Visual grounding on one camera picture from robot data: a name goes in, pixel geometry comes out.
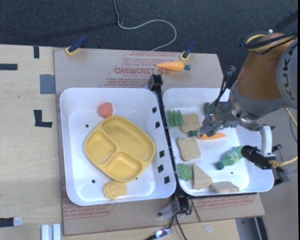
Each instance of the green bottle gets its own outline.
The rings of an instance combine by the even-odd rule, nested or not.
[[[220,162],[216,163],[216,168],[222,170],[225,166],[232,166],[243,158],[241,154],[241,149],[243,146],[238,146],[232,151],[228,152]]]

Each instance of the white tray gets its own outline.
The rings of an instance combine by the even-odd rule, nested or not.
[[[197,113],[200,124],[205,118],[204,104],[213,102],[219,95],[218,88],[171,88],[163,93],[163,104],[167,114],[168,111],[180,110],[182,114]],[[227,101],[229,92],[225,92],[221,101]],[[272,170],[262,170],[252,162],[242,158],[232,166],[225,166],[222,170],[217,170],[215,164],[233,148],[237,146],[250,145],[261,149],[261,136],[259,132],[249,131],[241,126],[236,128],[225,128],[220,130],[226,137],[218,139],[202,140],[197,139],[200,157],[190,161],[181,159],[180,149],[177,139],[180,137],[189,137],[182,133],[180,128],[168,126],[171,139],[175,164],[183,163],[191,165],[197,164],[206,174],[208,174],[214,183],[230,181],[239,187],[238,193],[255,193],[270,190],[274,184]],[[210,187],[194,189],[193,181],[180,180],[181,188],[191,196],[210,196],[221,195],[214,192]]]
[[[105,102],[114,105],[116,115],[145,131],[156,146],[148,167],[137,179],[126,183],[127,195],[114,200],[103,193],[104,185],[112,179],[94,166],[84,151],[87,136],[104,119],[97,108]],[[66,192],[72,202],[101,205],[167,198],[174,193],[176,179],[154,93],[143,88],[70,88],[60,96],[60,113]]]

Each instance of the table surface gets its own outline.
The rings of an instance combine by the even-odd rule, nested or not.
[[[0,71],[0,218],[19,217],[21,226],[0,228],[3,239],[39,239],[44,224],[62,224],[62,201],[56,95],[40,94],[40,75],[54,75],[52,47],[0,44],[0,64],[18,70]],[[35,127],[34,110],[52,127]],[[186,237],[238,240],[234,219],[182,224]],[[62,239],[146,239],[160,227],[101,232]],[[174,225],[164,239],[183,239]]]

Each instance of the yellow bowl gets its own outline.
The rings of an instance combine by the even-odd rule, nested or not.
[[[102,120],[86,138],[84,151],[102,172],[118,182],[137,178],[156,153],[153,140],[123,116]]]

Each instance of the dark fabric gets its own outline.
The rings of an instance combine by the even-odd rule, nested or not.
[[[116,0],[125,27],[160,19],[173,24],[176,41],[159,51],[182,52],[193,40],[197,53],[218,54],[221,67],[244,62],[245,35],[298,28],[298,0]],[[156,22],[136,30],[117,25],[112,0],[0,0],[0,44],[68,47],[82,36],[85,48],[149,51],[174,32]]]

